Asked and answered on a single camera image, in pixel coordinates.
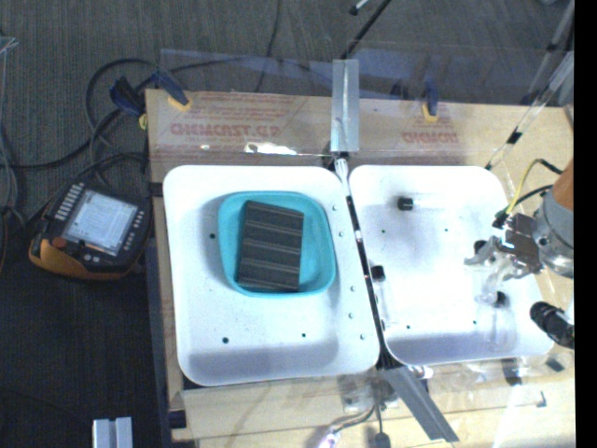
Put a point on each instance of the clear plastic bottle, black cap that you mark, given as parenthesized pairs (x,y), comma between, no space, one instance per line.
(379,273)
(406,202)
(501,298)

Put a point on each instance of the black cylinder on white bracket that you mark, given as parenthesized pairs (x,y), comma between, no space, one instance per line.
(552,321)

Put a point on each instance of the brown cardboard board, red print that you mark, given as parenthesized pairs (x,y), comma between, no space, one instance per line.
(261,129)

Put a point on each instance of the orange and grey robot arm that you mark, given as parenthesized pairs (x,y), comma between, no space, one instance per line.
(559,213)

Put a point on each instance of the white plastic tray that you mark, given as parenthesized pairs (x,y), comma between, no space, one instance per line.
(261,339)
(434,269)

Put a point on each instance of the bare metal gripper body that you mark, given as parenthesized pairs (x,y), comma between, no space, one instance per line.
(522,241)

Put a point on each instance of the blue plate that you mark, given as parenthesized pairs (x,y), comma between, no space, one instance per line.
(317,250)

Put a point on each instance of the dark grey striped block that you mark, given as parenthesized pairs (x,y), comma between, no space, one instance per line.
(270,245)

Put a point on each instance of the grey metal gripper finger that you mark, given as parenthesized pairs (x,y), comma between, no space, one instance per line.
(485,256)
(513,270)

